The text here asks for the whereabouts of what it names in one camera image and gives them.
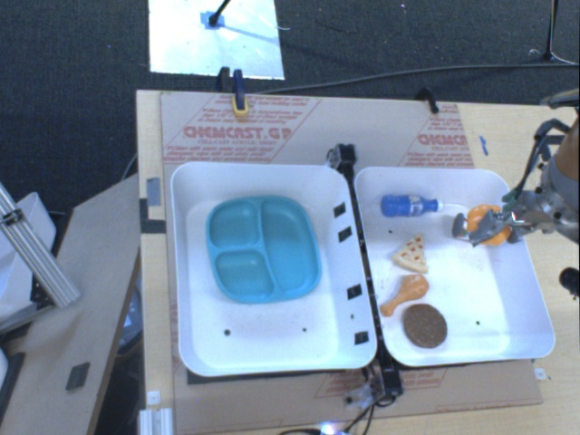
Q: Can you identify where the orange toy pepper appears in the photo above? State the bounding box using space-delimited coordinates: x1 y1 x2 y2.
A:
466 203 512 247

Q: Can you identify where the blue bottle with white cap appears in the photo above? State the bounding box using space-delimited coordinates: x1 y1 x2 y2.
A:
380 193 445 218

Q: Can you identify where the blue divided plate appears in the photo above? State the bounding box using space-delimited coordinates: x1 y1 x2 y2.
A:
205 194 324 305

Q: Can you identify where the brown round toy patty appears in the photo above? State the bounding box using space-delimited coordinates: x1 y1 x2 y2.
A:
401 303 450 350

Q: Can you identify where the white plastic tray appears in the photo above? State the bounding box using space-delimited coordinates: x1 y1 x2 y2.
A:
353 166 557 368
169 160 379 378

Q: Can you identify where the thin black rod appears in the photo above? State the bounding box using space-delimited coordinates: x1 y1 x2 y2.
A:
343 163 396 382

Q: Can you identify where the orange toy chicken drumstick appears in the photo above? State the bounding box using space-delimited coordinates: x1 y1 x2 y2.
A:
379 273 430 318

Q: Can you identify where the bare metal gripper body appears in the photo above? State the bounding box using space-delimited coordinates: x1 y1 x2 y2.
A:
510 188 573 240

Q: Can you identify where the toy pizza slice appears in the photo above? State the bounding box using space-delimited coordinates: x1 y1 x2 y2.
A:
391 234 430 276

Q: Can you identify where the brown cardboard board red print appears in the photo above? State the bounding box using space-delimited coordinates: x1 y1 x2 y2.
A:
159 91 545 435

